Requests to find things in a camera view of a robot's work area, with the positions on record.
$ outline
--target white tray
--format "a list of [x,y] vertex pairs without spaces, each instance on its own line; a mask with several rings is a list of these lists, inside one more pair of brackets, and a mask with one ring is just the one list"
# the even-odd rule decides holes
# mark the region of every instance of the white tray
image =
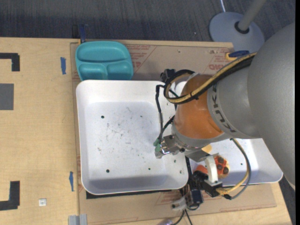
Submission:
[[[152,81],[81,82],[76,89],[84,188],[95,195],[178,189],[188,181],[183,154],[156,159],[160,124]],[[159,96],[164,123],[174,106]],[[171,133],[171,126],[165,134]]]

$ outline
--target small white square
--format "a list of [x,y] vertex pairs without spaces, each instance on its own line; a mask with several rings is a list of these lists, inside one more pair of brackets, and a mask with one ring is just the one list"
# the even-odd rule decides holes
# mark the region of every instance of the small white square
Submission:
[[38,205],[39,205],[40,207],[46,206],[46,205],[47,205],[47,199],[46,199],[46,198],[40,198],[40,199],[38,200]]

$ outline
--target lamp base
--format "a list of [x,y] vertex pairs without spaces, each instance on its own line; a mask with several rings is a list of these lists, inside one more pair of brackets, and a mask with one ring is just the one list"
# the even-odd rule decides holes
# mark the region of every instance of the lamp base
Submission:
[[247,31],[238,31],[235,24],[242,17],[242,14],[234,12],[215,15],[209,25],[210,36],[215,42],[232,42],[236,51],[257,52],[264,43],[263,33],[254,22],[251,22]]

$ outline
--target gray carpet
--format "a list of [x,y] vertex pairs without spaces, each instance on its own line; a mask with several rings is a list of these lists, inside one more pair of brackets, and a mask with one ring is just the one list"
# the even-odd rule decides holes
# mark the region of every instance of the gray carpet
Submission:
[[[252,0],[223,0],[244,13]],[[265,38],[295,21],[296,0],[268,0],[255,22]],[[220,0],[0,0],[0,36],[71,38],[86,24],[87,38],[211,41],[208,25]],[[280,182],[293,224],[295,192]]]

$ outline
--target yellow cable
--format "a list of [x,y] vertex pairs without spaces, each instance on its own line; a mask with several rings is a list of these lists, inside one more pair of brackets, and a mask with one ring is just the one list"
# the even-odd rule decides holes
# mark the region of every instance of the yellow cable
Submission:
[[[229,63],[227,66],[223,67],[221,70],[217,71],[216,74],[214,74],[209,80],[207,80],[203,85],[201,85],[200,87],[198,87],[197,89],[195,89],[194,91],[192,91],[191,93],[189,94],[186,94],[185,96],[183,97],[180,97],[180,98],[173,98],[173,97],[166,97],[166,99],[168,99],[168,101],[170,103],[181,103],[181,102],[184,102],[186,100],[188,100],[189,98],[193,97],[194,95],[196,95],[198,92],[200,92],[203,88],[205,88],[206,86],[208,86],[211,82],[213,82],[215,79],[217,79],[218,77],[220,77],[224,72],[227,72],[229,69],[233,68],[234,66],[236,66],[238,63],[240,63],[241,61],[243,60],[246,60],[248,58],[251,58],[253,56],[255,56],[256,53],[251,53],[251,54],[248,54],[246,56],[243,56],[243,57],[240,57],[240,58],[237,58],[236,60],[234,60],[233,62]],[[172,82],[175,82],[177,81],[178,79],[182,78],[186,76],[186,74],[184,75],[181,75],[179,77],[177,77],[176,79],[174,79]],[[170,90],[170,87],[171,87],[171,83],[169,83],[166,87],[166,91],[167,91],[167,94],[169,94],[169,90]]]
[[[241,150],[244,151],[244,149],[241,147],[240,143],[239,143],[236,139],[233,139],[233,140],[236,142],[236,145],[239,146],[239,148],[240,148]],[[219,187],[219,188],[216,189],[216,191],[217,191],[218,193],[220,193],[220,195],[228,194],[228,193],[230,193],[230,192],[236,190],[239,186],[241,186],[241,185],[243,184],[243,182],[247,179],[248,175],[249,175],[249,166],[248,166],[248,164],[247,164],[247,171],[246,171],[246,174],[245,174],[245,176],[243,177],[243,179],[242,179],[239,183],[237,183],[235,186],[230,187],[230,188],[222,188],[222,187]]]

